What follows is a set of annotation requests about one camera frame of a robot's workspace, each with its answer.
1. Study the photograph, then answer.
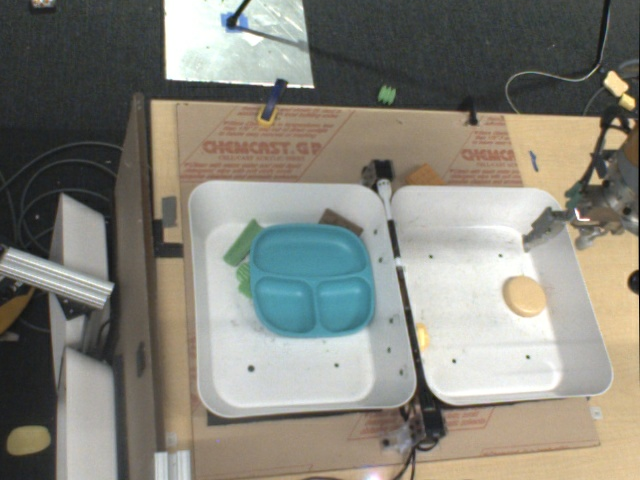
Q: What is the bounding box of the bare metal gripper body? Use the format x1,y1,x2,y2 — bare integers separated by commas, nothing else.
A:
569,187,633,238

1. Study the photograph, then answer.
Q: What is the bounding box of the beige round biscuit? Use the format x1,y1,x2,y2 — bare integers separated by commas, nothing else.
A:
501,274,548,319

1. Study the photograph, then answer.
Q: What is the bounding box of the white plastic tray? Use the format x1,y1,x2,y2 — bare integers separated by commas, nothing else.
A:
187,179,418,419
389,184,615,408

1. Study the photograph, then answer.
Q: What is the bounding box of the orange square biscuit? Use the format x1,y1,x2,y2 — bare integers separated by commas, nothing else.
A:
404,163,446,187

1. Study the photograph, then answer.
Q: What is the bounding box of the thin black and white rod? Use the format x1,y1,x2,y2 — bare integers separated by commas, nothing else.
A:
378,178,437,419

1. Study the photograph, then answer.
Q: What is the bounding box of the brown chocolate bar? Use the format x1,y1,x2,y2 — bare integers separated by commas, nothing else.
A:
317,207,365,238

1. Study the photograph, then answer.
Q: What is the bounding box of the blue divided plate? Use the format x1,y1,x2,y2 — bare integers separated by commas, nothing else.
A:
248,222,374,340

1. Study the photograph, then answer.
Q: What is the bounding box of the brown cardboard board, red print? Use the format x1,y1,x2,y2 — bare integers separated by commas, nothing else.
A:
174,101,602,463

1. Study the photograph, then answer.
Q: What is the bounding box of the green flat bar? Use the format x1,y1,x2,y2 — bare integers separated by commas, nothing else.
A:
222,218,264,269

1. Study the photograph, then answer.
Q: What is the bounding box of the yellow oval toy food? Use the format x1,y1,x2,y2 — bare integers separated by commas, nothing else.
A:
5,424,53,457

